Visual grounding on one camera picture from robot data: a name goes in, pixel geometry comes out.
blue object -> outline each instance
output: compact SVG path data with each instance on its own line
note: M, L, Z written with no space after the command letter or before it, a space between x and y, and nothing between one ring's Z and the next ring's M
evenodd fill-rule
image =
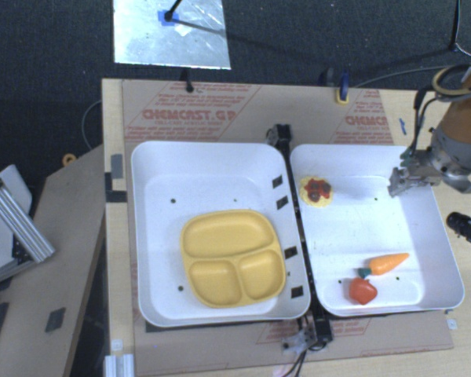
M347 101L347 93L349 91L349 74L347 70L342 71L340 76L340 100Z
M173 13L173 18L171 19L171 21L166 21L166 19L164 18L164 15L168 12L168 10L166 9L163 9L161 11L158 11L157 12L157 16L159 18L159 22L164 26L164 27L174 27L175 24L175 21L179 21L180 20L180 16L178 15L178 13L174 12Z
M403 135L407 135L407 130L405 129L405 122L401 118L400 118L400 125L401 125L401 131L403 132Z

orange carrot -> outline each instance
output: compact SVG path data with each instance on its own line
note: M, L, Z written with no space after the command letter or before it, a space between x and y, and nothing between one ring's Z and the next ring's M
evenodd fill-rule
M408 253L399 253L372 258L370 260L369 268L360 268L358 270L358 274L362 278L366 278L368 275L382 275L383 273L388 273L391 269L395 269L408 257L410 257Z

aluminum sheet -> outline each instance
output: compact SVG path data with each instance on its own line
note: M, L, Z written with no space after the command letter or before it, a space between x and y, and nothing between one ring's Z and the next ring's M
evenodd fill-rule
M229 70L221 0L183 0L167 23L175 1L113 1L115 62Z

wooden table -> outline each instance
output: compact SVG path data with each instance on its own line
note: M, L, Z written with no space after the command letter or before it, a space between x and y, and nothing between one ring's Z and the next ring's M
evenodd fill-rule
M102 147L47 178L34 221L56 253L0 290L0 377L70 375L104 240L102 178Z
M110 312L110 339L111 354L116 357L123 354L132 354L135 350L135 336L133 331L133 303L132 303L132 276L131 276L131 256L130 256L130 226L128 222L127 205L122 197L125 195L126 186L126 166L119 169L118 175L112 173L115 170L115 163L126 163L125 147L125 122L126 115L123 115L124 104L131 99L132 101L146 99L143 97L126 97L123 88L125 82L122 80L104 80L103 83L103 105L104 105L104 166L107 180L107 245L108 245L108 291L109 291L109 312ZM160 84L157 88L166 88L166 84ZM305 94L315 94L322 102L327 102L329 108L322 110L343 110L337 108L334 103L334 91L328 88L303 89L304 87L296 86L280 86L268 87L265 91L272 99L268 107L259 106L259 117L254 121L258 123L260 119L267 118L268 125L273 123L281 123L283 119L287 119L284 112L276 112L275 106L284 98L289 102L294 102L294 115L299 116L301 104L300 99ZM356 95L355 90L351 90L351 94ZM392 140L396 145L409 145L412 138L413 116L412 110L414 92L397 91L397 90L381 90L375 95L379 96L385 116L392 135ZM427 112L426 125L437 126L443 117L447 105L436 103ZM243 107L244 116L247 117L249 110ZM403 120L406 126L407 135L403 134ZM306 133L307 122L302 126L295 128L303 129ZM234 141L233 135L241 135L243 141L247 141L250 130L246 128L236 129L233 126L228 132L223 130L223 137ZM255 135L257 141L261 139L261 135ZM424 148L429 143L429 134L422 133L419 141L419 148ZM471 196L461 195L446 185L440 185L435 188L436 200L443 219L447 217L453 210L463 214L471 215ZM404 353L383 357L361 357L348 360L332 360L332 361L314 361L306 362L302 375L327 375L344 376L396 376L396 375L435 375L435 376L455 376L455 375L471 375L471 244L467 243L463 238L457 238L454 233L447 228L447 232L451 241L453 252L458 263L458 267L462 274L462 279L466 288L466 298L464 302L453 311L450 311L446 318L452 320L450 325L456 325L457 328L451 331L453 342L455 344L452 350L437 350L421 353ZM281 375L283 366L267 366L263 368L238 368L234 370L223 370L213 372L194 373L192 375L219 375L219 376L260 376L260 375Z

yellow divided tray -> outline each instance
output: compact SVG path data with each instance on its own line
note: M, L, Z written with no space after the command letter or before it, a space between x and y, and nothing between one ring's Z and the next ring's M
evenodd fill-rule
M195 296L209 307L236 307L277 296L286 281L270 221L254 210L224 210L188 221L181 255Z

